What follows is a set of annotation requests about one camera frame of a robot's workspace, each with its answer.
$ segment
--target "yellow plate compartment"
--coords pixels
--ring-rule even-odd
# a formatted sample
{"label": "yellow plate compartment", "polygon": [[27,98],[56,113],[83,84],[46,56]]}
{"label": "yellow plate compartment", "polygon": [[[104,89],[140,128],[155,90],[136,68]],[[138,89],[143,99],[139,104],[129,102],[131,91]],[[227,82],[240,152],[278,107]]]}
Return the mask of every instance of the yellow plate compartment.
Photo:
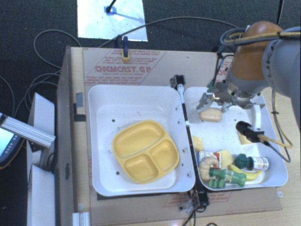
{"label": "yellow plate compartment", "polygon": [[156,121],[135,123],[115,135],[113,152],[126,174],[140,184],[159,179],[179,163],[179,152]]}

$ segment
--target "toy banana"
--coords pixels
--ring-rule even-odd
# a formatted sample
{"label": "toy banana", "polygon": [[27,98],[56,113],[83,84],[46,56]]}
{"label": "toy banana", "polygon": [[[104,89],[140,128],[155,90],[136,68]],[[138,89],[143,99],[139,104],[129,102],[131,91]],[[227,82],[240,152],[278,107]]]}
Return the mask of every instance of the toy banana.
{"label": "toy banana", "polygon": [[258,170],[258,172],[245,172],[233,164],[229,165],[228,168],[237,173],[244,173],[246,175],[246,181],[254,181],[258,175],[262,173],[261,170]]}

